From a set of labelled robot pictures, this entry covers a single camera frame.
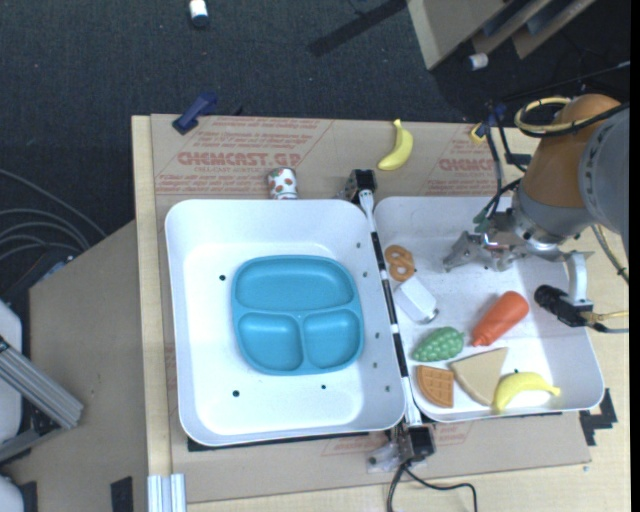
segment blue divided plate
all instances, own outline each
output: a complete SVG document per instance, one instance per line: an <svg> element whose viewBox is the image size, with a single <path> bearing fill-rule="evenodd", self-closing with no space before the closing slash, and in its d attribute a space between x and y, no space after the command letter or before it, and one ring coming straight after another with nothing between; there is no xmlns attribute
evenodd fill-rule
<svg viewBox="0 0 640 512"><path fill-rule="evenodd" d="M266 256L243 263L231 288L238 346L273 375L341 370L362 352L362 309L351 274L319 256Z"/></svg>

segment toy bread slice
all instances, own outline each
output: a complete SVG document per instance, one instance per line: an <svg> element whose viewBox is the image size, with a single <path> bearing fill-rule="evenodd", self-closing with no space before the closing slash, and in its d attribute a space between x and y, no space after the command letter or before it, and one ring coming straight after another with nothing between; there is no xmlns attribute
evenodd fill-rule
<svg viewBox="0 0 640 512"><path fill-rule="evenodd" d="M498 348L449 364L460 387L476 402L491 405L502 374L507 348Z"/></svg>
<svg viewBox="0 0 640 512"><path fill-rule="evenodd" d="M453 372L432 366L418 366L418 386L430 402L453 407Z"/></svg>

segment toy banana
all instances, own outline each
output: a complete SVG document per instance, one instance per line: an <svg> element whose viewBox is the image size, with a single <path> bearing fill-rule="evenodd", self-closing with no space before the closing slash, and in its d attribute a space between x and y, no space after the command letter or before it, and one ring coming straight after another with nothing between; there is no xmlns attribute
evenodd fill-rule
<svg viewBox="0 0 640 512"><path fill-rule="evenodd" d="M396 143L391 152L378 162L378 168L382 171L395 171L402 167L413 149L411 132L402 127L400 119L396 119L393 124L396 127Z"/></svg>
<svg viewBox="0 0 640 512"><path fill-rule="evenodd" d="M554 396L560 394L560 388L552 386L535 372L518 372L503 377L496 388L493 406L503 411L511 399L522 391L548 391Z"/></svg>

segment white toy object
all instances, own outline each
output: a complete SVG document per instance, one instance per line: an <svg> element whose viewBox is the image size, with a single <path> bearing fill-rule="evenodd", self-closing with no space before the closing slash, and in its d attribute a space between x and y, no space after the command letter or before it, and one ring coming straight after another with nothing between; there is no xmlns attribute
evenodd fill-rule
<svg viewBox="0 0 640 512"><path fill-rule="evenodd" d="M394 301L414 322L428 323L438 314L435 297L415 275L396 288Z"/></svg>
<svg viewBox="0 0 640 512"><path fill-rule="evenodd" d="M0 300L0 335L18 352L22 352L20 318ZM0 378L0 443L18 433L22 417L20 393Z"/></svg>
<svg viewBox="0 0 640 512"><path fill-rule="evenodd" d="M0 505L2 512L24 512L24 499L20 489L2 476L0 476Z"/></svg>

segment pretzel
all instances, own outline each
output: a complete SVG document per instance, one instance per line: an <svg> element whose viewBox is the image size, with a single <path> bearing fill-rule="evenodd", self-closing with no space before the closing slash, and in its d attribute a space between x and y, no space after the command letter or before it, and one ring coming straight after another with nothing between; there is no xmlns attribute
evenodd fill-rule
<svg viewBox="0 0 640 512"><path fill-rule="evenodd" d="M389 274L396 281L406 281L415 272L413 255L401 245L390 245L384 251L389 262Z"/></svg>

